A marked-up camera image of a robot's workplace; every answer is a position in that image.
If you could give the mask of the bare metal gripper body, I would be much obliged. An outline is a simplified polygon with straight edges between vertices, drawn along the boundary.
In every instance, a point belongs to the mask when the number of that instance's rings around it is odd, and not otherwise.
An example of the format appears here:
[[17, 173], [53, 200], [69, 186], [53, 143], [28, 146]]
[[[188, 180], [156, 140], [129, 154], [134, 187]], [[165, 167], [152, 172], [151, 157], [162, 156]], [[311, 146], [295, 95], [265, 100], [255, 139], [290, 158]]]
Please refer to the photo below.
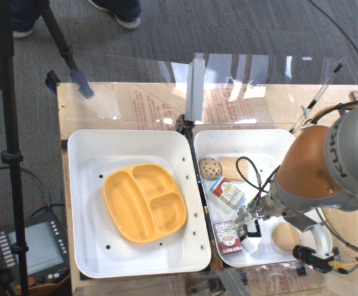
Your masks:
[[269, 195], [262, 196], [260, 199], [252, 199], [246, 207], [248, 213], [258, 220], [282, 216], [287, 209], [280, 199], [275, 199]]

